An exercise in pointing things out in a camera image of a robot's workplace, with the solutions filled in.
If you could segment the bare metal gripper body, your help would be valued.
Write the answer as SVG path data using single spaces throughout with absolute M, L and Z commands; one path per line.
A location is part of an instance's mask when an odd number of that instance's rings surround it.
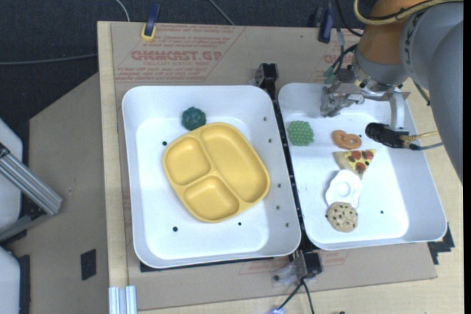
M 387 101 L 397 86 L 397 69 L 392 66 L 342 68 L 330 85 L 323 87 L 323 102 Z

